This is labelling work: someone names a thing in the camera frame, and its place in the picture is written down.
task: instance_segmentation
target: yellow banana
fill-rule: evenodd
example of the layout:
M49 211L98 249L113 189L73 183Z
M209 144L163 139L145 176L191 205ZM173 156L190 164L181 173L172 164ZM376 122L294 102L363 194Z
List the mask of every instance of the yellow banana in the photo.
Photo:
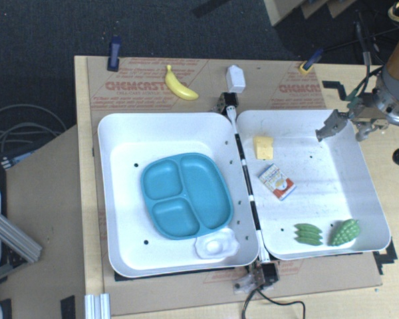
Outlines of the yellow banana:
M195 100L199 96L190 88L184 86L172 71L172 66L167 65L166 85L177 96L184 100Z

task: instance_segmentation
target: wooden table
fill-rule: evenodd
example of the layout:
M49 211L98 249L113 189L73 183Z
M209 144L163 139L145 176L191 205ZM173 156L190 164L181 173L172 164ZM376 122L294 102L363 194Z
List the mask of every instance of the wooden table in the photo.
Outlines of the wooden table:
M92 118L89 92L88 57L75 57L76 105L78 146L80 160L80 187L82 204L82 232L84 241L84 275L86 294L104 293L100 231L98 225L98 202L96 176L92 156ZM257 70L258 65L271 62L242 62L245 75ZM346 91L351 91L365 74L363 66L316 64L315 72L320 82L325 105L328 109L346 110L335 90L322 87L323 80L340 81ZM399 128L390 126L375 132L360 143L380 202L392 231L398 260L384 265L382 286L378 288L353 289L283 298L302 300L307 307L307 318L399 318L399 167L393 163L392 154L399 148ZM118 316L118 318L239 318L242 302L182 308L159 312ZM248 317L301 318L300 306L269 305L265 300L253 301L247 311Z

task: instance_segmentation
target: yellow block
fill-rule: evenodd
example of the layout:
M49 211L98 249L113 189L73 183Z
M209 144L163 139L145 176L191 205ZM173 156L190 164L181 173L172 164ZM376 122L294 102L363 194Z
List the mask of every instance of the yellow block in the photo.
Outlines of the yellow block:
M255 157L258 160L273 160L273 138L256 136L253 139Z

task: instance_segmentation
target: banana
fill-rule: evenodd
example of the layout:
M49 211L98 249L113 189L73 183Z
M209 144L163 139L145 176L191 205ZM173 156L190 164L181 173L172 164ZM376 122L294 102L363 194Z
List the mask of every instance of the banana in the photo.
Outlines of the banana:
M167 65L166 85L170 89L170 91L172 91L177 97L180 97L184 100L195 100L199 97L195 91L184 86L177 79L172 71L171 65Z

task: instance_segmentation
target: blue plate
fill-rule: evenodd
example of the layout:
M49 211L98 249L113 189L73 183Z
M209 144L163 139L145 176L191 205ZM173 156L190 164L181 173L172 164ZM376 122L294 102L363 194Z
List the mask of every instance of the blue plate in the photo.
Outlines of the blue plate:
M141 185L155 227L170 239L209 234L231 221L233 205L225 180L203 154L159 159L142 172Z

